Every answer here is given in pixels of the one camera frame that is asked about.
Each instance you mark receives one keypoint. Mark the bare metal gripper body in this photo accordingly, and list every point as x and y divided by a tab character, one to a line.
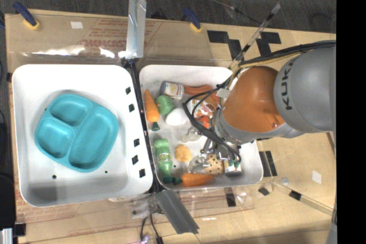
221	148

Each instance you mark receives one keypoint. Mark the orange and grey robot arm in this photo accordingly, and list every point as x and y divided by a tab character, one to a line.
257	100

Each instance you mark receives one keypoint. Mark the chocolate chip cookie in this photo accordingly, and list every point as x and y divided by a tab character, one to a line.
214	165

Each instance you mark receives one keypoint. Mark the small white can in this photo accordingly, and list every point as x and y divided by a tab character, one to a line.
232	170

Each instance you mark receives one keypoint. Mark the clear crumpled plastic piece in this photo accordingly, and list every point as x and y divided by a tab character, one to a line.
195	164

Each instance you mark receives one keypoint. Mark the small red orange toy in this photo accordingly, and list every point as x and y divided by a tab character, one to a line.
204	122

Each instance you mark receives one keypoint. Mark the clear plastic bottle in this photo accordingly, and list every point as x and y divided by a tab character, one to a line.
190	135

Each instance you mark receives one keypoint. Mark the white plastic tray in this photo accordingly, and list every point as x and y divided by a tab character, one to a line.
94	77
246	177

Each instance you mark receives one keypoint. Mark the tan round biscuit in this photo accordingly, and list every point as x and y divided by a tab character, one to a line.
183	153

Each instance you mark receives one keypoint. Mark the orange carrot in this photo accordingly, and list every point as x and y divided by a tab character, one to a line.
151	108
197	179

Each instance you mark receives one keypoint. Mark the colourful printed packet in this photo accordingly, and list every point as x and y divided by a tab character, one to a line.
204	107

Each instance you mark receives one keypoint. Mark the white egg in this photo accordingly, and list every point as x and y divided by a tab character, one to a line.
175	117

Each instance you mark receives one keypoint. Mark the green bottle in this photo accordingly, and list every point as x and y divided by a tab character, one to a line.
163	155

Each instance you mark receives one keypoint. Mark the red sausage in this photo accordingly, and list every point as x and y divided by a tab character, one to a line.
197	89

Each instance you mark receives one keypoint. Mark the green pepper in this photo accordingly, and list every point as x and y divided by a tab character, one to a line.
164	104

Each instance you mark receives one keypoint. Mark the white can orange label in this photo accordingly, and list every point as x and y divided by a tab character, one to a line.
173	90

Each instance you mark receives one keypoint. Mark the blue divided plate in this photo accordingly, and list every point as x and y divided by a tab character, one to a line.
91	134

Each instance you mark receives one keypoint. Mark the brown cardboard board red print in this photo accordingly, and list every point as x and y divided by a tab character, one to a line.
85	34

